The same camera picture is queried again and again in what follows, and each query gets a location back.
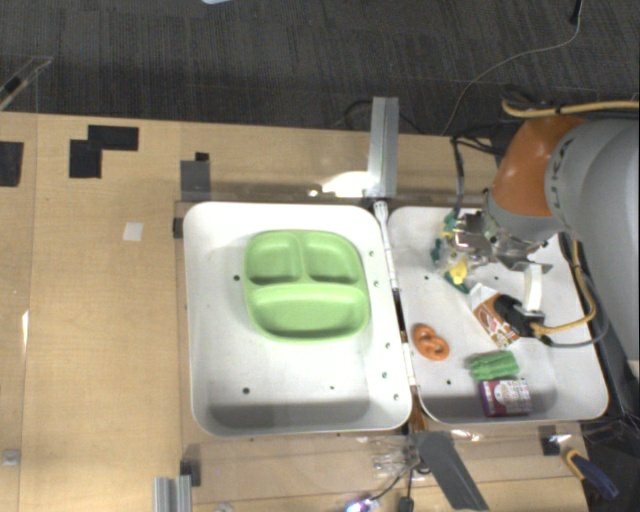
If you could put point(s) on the yellow and green toy corn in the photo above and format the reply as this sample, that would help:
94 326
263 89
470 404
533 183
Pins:
458 273

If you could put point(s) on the brown and white carton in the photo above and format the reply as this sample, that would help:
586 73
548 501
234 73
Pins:
487 312

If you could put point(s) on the purple can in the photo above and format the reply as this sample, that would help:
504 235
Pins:
505 397

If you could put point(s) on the orange pretzel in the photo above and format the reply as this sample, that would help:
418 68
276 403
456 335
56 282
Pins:
424 334

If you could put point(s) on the white plastic tray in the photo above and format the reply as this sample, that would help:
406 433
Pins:
220 325
550 380

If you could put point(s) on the green bean pods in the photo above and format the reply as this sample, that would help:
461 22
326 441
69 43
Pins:
492 365

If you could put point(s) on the green divided plate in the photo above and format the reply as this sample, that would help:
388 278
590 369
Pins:
305 310

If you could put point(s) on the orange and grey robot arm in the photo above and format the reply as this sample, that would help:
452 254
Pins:
585 190

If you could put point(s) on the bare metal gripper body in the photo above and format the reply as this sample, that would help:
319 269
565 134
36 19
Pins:
472 239

